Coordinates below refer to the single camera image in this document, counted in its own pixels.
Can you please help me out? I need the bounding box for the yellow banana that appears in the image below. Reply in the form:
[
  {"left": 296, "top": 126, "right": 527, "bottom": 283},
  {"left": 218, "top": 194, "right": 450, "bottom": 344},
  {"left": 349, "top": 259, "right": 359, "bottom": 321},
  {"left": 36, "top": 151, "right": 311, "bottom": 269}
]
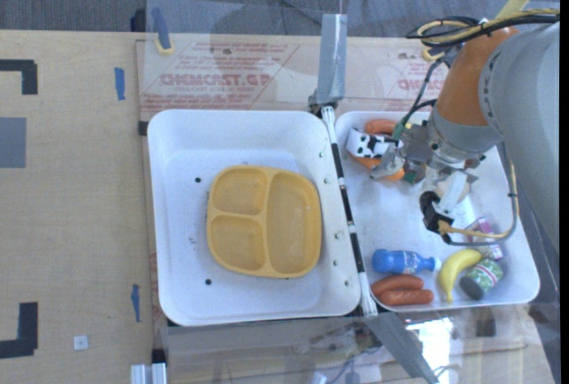
[{"left": 437, "top": 248, "right": 485, "bottom": 304}]

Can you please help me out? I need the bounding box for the green and white can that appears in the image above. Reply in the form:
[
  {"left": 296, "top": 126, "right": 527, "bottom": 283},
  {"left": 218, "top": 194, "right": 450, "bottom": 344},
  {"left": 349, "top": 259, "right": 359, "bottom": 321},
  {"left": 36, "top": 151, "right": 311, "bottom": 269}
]
[{"left": 458, "top": 257, "right": 505, "bottom": 301}]

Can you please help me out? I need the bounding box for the white plastic tray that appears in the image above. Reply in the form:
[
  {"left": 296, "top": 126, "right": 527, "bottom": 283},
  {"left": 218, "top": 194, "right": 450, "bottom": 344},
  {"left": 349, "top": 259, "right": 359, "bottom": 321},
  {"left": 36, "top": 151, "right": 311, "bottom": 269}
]
[
  {"left": 146, "top": 108, "right": 363, "bottom": 327},
  {"left": 333, "top": 109, "right": 541, "bottom": 314}
]

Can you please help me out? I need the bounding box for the yellow divided plate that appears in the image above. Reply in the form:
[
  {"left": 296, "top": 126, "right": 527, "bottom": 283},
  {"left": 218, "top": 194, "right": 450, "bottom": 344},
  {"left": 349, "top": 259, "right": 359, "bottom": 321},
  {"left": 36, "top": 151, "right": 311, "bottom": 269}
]
[{"left": 205, "top": 164, "right": 324, "bottom": 280}]

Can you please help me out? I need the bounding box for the brown cardboard board red print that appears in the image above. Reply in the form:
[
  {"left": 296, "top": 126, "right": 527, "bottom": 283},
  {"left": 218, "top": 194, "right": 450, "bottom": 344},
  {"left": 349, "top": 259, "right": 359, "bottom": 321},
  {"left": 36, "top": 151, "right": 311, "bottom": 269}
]
[{"left": 134, "top": 36, "right": 557, "bottom": 332}]

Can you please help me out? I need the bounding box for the blue plastic bottle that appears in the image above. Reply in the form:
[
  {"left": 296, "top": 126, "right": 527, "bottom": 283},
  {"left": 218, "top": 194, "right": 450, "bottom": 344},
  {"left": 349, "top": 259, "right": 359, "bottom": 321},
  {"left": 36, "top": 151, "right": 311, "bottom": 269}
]
[{"left": 371, "top": 248, "right": 443, "bottom": 276}]

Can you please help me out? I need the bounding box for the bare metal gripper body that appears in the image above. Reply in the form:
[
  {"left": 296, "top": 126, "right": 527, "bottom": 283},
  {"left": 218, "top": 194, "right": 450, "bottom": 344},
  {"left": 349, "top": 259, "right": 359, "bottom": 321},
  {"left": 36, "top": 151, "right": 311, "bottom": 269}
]
[{"left": 399, "top": 122, "right": 485, "bottom": 174}]

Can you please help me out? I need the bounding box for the pink and white carton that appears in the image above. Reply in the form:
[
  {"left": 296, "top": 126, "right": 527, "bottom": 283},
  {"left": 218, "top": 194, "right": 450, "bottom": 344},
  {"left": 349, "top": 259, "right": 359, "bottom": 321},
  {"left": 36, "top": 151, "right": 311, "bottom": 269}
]
[{"left": 463, "top": 216, "right": 505, "bottom": 261}]

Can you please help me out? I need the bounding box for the orange carrot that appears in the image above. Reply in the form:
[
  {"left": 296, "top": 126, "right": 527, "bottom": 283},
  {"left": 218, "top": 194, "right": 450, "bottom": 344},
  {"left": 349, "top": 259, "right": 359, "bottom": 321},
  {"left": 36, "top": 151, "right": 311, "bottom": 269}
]
[{"left": 348, "top": 149, "right": 406, "bottom": 182}]

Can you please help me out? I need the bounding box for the orange sausage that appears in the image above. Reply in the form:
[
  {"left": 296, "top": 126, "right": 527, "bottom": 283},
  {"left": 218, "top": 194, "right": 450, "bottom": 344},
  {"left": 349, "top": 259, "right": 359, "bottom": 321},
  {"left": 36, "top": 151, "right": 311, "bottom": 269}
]
[
  {"left": 364, "top": 118, "right": 398, "bottom": 136},
  {"left": 377, "top": 288, "right": 436, "bottom": 308},
  {"left": 370, "top": 273, "right": 425, "bottom": 296}
]

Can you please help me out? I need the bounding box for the thin black and white rod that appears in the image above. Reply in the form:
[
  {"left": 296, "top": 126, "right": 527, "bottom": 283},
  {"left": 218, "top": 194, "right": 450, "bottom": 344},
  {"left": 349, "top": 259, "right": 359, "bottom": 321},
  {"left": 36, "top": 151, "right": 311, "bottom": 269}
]
[{"left": 320, "top": 106, "right": 380, "bottom": 317}]

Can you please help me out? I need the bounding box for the black and white cow carton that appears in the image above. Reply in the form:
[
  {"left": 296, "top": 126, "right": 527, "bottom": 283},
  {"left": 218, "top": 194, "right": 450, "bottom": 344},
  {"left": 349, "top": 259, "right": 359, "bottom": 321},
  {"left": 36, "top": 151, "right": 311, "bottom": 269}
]
[{"left": 345, "top": 126, "right": 405, "bottom": 160}]

